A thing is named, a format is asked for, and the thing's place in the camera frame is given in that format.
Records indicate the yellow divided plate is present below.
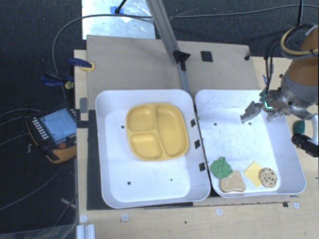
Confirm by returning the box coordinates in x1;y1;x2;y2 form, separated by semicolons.
125;102;189;162

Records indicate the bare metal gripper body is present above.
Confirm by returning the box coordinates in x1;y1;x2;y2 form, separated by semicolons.
259;89;313;119

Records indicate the brown cardboard board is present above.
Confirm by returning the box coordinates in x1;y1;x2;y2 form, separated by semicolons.
86;34;292;208

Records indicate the green round toy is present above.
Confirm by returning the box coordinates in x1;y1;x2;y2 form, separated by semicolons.
292;120;306;134

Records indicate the tan dotted biscuit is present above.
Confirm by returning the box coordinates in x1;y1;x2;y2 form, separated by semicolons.
258;167;278;188

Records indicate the yellow cheese slice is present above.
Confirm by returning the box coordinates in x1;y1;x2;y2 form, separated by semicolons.
243;161;264;189

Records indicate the tan bread slice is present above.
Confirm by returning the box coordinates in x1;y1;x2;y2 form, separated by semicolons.
219;170;247;193

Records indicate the black cylinder on white bracket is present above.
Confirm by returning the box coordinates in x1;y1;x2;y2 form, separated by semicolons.
291;113;319;158

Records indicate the green lettuce leaf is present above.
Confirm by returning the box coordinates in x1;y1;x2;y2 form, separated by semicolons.
209;156;234;179

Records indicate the white plastic tray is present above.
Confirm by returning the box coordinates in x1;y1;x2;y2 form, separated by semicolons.
95;89;212;210
194;89;307;199

